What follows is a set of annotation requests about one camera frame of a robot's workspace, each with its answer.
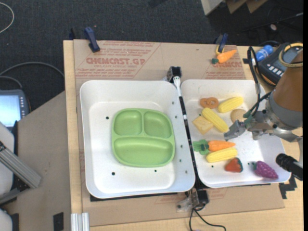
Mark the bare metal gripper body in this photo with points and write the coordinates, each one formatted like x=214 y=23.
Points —
x=261 y=121

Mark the blue plastic bottle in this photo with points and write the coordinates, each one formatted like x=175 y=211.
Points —
x=264 y=52

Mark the yellow corn cob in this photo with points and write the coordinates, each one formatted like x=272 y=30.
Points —
x=215 y=119
x=230 y=104
x=221 y=155

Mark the beige round biscuit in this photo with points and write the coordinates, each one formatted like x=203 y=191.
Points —
x=238 y=115

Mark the thin black and white rod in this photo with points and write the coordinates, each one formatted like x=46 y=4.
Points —
x=184 y=114

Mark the red strawberry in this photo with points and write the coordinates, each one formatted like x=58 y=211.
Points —
x=234 y=165

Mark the green divided plate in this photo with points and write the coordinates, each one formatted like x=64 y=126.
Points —
x=143 y=148

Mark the purple grapes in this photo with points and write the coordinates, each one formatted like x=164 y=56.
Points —
x=265 y=170

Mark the black cylinder on white bracket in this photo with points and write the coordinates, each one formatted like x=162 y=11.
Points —
x=287 y=163

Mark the white plastic tray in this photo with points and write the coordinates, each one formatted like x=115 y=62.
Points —
x=250 y=148
x=101 y=133

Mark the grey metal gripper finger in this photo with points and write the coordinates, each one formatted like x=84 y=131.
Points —
x=234 y=130
x=259 y=134

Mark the orange pretzel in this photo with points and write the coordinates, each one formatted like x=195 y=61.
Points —
x=205 y=103

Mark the brown cardboard board red print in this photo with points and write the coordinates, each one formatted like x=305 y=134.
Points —
x=144 y=56

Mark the yellow square cracker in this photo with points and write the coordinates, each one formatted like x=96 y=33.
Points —
x=202 y=124

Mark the orange carrot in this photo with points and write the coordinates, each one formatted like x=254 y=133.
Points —
x=219 y=145
x=226 y=56

